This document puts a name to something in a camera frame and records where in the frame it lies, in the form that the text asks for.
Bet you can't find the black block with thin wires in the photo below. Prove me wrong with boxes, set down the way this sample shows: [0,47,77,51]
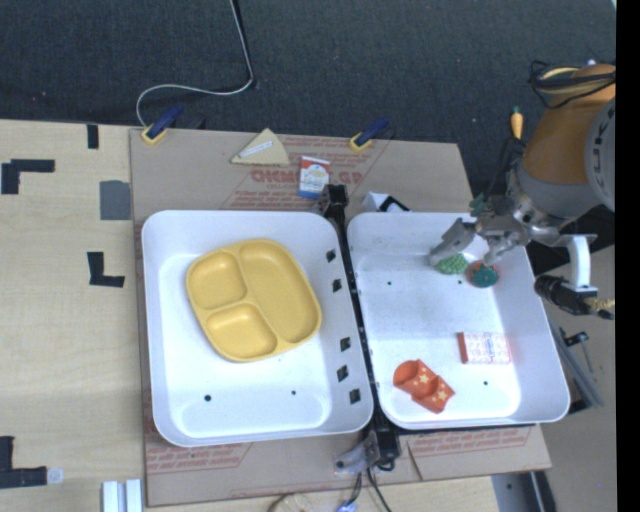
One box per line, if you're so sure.
[368,423,402,465]
[318,183,350,219]

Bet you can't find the orange fries box with stars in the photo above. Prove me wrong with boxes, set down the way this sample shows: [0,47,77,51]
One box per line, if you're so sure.
[392,358,457,415]

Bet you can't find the thin black rod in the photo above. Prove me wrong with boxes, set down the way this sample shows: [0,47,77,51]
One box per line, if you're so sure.
[329,212,384,431]

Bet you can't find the yellow cheese wedge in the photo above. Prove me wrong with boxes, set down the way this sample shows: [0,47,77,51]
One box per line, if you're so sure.
[229,127,292,168]

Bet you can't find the black cylinder on white bracket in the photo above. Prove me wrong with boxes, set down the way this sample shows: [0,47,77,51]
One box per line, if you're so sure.
[533,234,602,317]

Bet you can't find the white and black small carton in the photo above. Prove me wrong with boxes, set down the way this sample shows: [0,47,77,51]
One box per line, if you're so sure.
[361,190,412,213]

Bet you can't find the yellow divided plate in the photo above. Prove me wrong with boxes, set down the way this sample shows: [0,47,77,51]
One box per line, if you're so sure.
[185,238,323,364]

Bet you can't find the teal and orange round toy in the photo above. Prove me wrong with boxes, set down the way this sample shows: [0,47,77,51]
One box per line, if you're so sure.
[466,259,501,289]

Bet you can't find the green grapes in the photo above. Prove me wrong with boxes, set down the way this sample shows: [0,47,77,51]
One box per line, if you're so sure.
[434,252,470,276]

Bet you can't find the brown cardboard board red print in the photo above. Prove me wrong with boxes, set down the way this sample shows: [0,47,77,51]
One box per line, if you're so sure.
[128,127,554,509]

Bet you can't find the red and white packet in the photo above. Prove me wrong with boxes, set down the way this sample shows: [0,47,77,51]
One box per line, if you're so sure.
[456,330,513,365]

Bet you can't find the white plastic tray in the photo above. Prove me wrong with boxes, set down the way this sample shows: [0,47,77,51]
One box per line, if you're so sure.
[141,209,375,448]
[345,211,572,431]

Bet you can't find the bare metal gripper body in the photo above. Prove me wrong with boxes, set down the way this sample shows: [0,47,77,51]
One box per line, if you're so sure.
[471,194,569,250]

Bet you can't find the red white blue carton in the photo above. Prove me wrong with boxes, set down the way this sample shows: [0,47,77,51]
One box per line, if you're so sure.
[297,155,332,201]

